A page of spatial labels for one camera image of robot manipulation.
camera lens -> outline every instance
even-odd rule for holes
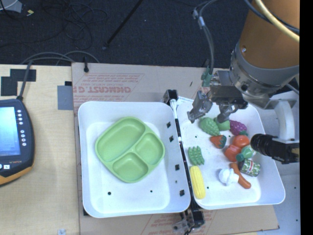
[[[260,152],[265,156],[272,156],[272,135],[255,134],[250,141],[253,150]]]

toy garlic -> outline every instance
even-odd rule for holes
[[[229,186],[232,183],[237,183],[239,180],[239,175],[234,172],[234,169],[222,169],[219,173],[219,179],[222,183]]]

toy tomato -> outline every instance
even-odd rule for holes
[[[246,135],[237,135],[234,137],[232,144],[236,147],[243,148],[250,144],[250,139]]]
[[[224,155],[229,159],[231,162],[236,162],[236,155],[241,152],[241,148],[234,146],[233,144],[229,145],[228,148],[225,150]]]

red tomato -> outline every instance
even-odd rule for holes
[[[234,137],[232,144],[239,148],[244,148],[250,144],[250,139],[246,135],[237,135]]]

green divided plate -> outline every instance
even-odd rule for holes
[[[135,183],[164,158],[161,139],[141,120],[124,117],[105,130],[95,143],[100,161],[120,180]]]

